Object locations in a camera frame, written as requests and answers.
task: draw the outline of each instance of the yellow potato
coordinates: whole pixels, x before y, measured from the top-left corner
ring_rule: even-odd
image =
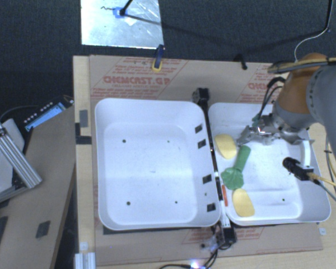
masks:
[[[233,192],[233,205],[236,213],[241,217],[249,217],[255,214],[253,203],[244,189],[237,189]]]
[[[214,139],[220,154],[225,159],[232,159],[234,156],[236,156],[236,145],[233,138],[229,136],[229,134],[218,134]]]

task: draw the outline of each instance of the white cable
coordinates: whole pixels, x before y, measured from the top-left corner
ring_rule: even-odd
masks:
[[[315,39],[315,38],[320,37],[322,34],[325,34],[325,33],[327,32],[327,30],[328,30],[328,28],[325,28],[319,35],[316,35],[316,36],[313,36],[313,37],[306,38],[306,39],[302,40],[300,43],[298,43],[298,44],[296,45],[296,47],[295,47],[295,50],[293,51],[293,55],[295,56],[295,62],[298,61],[297,56],[296,56],[296,50],[297,50],[297,48],[298,48],[302,43],[304,43],[304,42],[306,42],[306,41],[308,41],[308,40],[312,40],[312,39]]]

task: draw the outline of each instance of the metal plate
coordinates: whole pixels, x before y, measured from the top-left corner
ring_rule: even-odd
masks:
[[[164,45],[158,0],[133,0],[125,17],[115,8],[128,0],[81,0],[83,45],[156,49]]]

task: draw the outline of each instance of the cardboard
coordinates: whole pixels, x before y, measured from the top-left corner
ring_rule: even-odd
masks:
[[[91,107],[86,110],[91,113],[94,251],[98,266],[207,258],[210,252],[202,249],[201,244],[212,236],[212,232],[210,228],[125,233],[104,229],[97,214],[93,116],[97,102],[108,97],[190,100],[197,87],[207,87],[211,95],[209,104],[261,103],[266,84],[274,77],[266,73],[269,65],[262,63],[247,63],[248,69],[244,71],[235,62],[164,59],[162,71],[155,73],[151,70],[152,61],[151,58],[140,57],[89,58]],[[238,228],[236,234],[237,243],[231,249],[221,251],[220,257],[315,251],[323,248],[318,227],[311,223]]]

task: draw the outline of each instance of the empty white tray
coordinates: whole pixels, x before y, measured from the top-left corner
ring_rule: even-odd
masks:
[[[235,140],[245,126],[251,125],[252,117],[259,112],[258,104],[213,104],[209,109],[212,136],[231,135]],[[267,105],[263,114],[271,113],[272,106]],[[307,131],[300,134],[308,138]],[[270,146],[259,141],[246,144],[251,153],[243,170],[244,186],[254,205],[255,215],[240,217],[232,203],[232,191],[227,189],[228,206],[226,212],[231,221],[238,225],[269,225],[297,222],[319,222],[330,216],[330,203],[326,192],[312,182],[300,181],[289,174],[282,165],[285,157],[301,160],[300,146],[290,145],[285,140],[275,140]],[[219,172],[234,165],[235,158],[224,159],[216,150]],[[320,175],[313,149],[311,165]]]
[[[95,109],[99,216],[113,230],[201,227],[220,216],[201,108],[104,99]]]

